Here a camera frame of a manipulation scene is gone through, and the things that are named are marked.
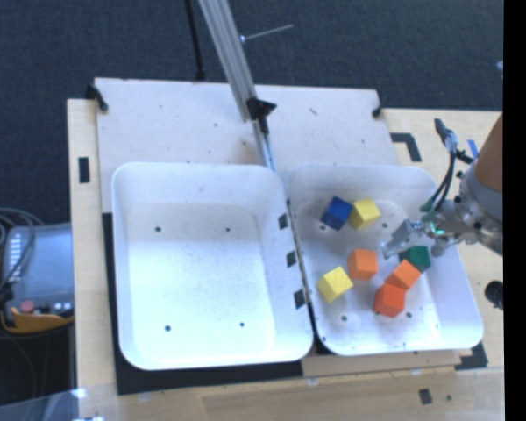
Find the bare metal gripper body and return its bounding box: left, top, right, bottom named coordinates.
left=422, top=194, right=504, bottom=256

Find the green cube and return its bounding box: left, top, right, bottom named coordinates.
left=398, top=245, right=432, bottom=274

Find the orange cube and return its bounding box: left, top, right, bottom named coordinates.
left=346, top=248, right=380, bottom=282
left=372, top=282, right=407, bottom=319
left=384, top=259, right=423, bottom=291

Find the yellow cube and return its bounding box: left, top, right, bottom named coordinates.
left=316, top=265, right=355, bottom=304
left=349, top=197, right=382, bottom=232

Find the blue cube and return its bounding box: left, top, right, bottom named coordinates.
left=320, top=196, right=353, bottom=232

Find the white plastic tray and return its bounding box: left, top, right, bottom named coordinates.
left=110, top=161, right=315, bottom=372
left=284, top=164, right=485, bottom=357

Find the thin black and white rod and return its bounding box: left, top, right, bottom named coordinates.
left=254, top=120, right=313, bottom=309

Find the pale flat board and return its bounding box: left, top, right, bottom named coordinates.
left=92, top=76, right=464, bottom=378

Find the black cylinder on white bracket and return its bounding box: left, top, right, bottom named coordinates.
left=485, top=280, right=504, bottom=310

